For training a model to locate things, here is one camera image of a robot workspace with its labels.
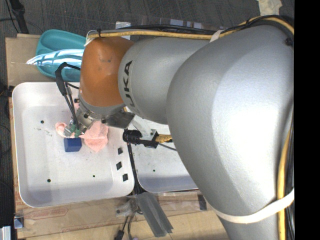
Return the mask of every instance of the blue cube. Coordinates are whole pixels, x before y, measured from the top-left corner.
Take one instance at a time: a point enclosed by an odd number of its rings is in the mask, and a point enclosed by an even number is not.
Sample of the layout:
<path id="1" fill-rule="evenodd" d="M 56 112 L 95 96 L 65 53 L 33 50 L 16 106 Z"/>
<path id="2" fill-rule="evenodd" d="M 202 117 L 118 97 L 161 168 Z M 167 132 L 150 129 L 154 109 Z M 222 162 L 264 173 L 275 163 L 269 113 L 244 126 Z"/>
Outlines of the blue cube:
<path id="1" fill-rule="evenodd" d="M 81 138 L 64 138 L 65 152 L 78 152 L 82 147 Z"/>

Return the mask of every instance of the gray carpet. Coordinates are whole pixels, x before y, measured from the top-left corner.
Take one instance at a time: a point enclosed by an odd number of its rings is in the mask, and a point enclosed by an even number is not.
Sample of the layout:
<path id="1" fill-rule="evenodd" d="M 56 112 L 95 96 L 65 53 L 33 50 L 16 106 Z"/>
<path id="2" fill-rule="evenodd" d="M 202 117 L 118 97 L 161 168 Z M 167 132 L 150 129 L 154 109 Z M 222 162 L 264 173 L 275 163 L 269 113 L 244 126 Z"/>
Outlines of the gray carpet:
<path id="1" fill-rule="evenodd" d="M 231 27 L 259 16 L 256 0 L 20 0 L 30 34 L 59 29 L 85 36 L 89 30 L 114 29 L 116 21 L 134 24 L 164 23 L 168 19 Z M 295 0 L 281 0 L 280 15 L 295 17 Z M 0 0 L 0 19 L 8 18 L 5 0 Z M 7 84 L 5 37 L 15 37 L 11 21 L 0 21 L 0 82 Z M 6 97 L 0 97 L 0 124 L 9 128 Z M 0 128 L 1 151 L 10 147 L 10 135 Z M 7 152 L 0 157 L 0 227 L 12 218 L 12 160 Z"/>

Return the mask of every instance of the black metal pole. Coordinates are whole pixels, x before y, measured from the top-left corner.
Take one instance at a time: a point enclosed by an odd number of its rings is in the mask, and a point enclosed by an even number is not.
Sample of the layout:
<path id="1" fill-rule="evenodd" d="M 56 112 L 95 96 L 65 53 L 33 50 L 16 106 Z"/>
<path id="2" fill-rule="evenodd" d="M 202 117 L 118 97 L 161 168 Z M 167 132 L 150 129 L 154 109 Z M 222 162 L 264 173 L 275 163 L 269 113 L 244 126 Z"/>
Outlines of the black metal pole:
<path id="1" fill-rule="evenodd" d="M 25 14 L 24 6 L 20 3 L 19 0 L 9 0 L 9 1 L 11 4 L 12 13 L 14 14 L 18 22 L 21 32 L 23 34 L 29 34 L 29 30 L 27 28 L 27 24 L 24 17 L 24 14 Z"/>

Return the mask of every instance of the white cable tie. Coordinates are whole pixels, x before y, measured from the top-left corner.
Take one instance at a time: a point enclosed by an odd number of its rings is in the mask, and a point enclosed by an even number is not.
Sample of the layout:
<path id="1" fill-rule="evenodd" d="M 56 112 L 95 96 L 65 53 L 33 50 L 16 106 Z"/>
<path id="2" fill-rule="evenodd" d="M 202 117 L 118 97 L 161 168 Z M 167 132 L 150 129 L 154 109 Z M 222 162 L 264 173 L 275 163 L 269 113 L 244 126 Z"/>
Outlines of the white cable tie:
<path id="1" fill-rule="evenodd" d="M 90 44 L 94 39 L 96 38 L 88 38 L 89 34 L 92 32 L 97 32 L 96 30 L 90 30 L 87 34 L 86 34 L 86 38 L 85 38 L 85 44 L 84 47 L 86 47 L 88 44 Z"/>
<path id="2" fill-rule="evenodd" d="M 266 207 L 262 208 L 261 210 L 251 215 L 245 215 L 245 216 L 228 215 L 221 211 L 218 211 L 215 208 L 213 208 L 213 211 L 216 213 L 217 216 L 219 216 L 221 219 L 224 219 L 225 221 L 238 223 L 238 224 L 249 224 L 249 223 L 262 221 L 270 217 L 271 215 L 274 215 L 282 211 L 283 209 L 290 206 L 294 200 L 295 200 L 295 188 L 293 188 L 292 191 L 282 199 L 278 199 L 272 202 L 271 204 L 267 205 Z"/>
<path id="3" fill-rule="evenodd" d="M 222 31 L 224 31 L 224 30 L 221 29 L 221 30 L 218 30 L 217 32 L 215 32 L 215 33 L 212 35 L 209 43 L 211 43 L 211 42 L 213 42 L 213 41 L 216 41 L 216 40 L 219 38 L 219 36 L 220 36 L 220 34 L 221 34 Z"/>

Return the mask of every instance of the pink cloth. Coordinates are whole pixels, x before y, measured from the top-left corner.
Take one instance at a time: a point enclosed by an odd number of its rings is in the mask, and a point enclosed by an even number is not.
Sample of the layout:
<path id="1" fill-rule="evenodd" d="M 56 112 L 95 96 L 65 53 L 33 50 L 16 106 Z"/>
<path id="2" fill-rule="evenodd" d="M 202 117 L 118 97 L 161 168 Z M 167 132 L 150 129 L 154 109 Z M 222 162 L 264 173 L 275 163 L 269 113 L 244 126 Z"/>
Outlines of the pink cloth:
<path id="1" fill-rule="evenodd" d="M 67 126 L 64 122 L 57 122 L 55 124 L 56 132 L 62 136 L 64 136 L 64 130 Z M 84 134 L 79 137 L 83 139 L 84 144 L 87 145 L 90 149 L 95 152 L 99 152 L 102 150 L 108 143 L 108 134 L 109 127 L 100 121 L 95 121 L 91 125 L 90 129 L 87 129 Z"/>

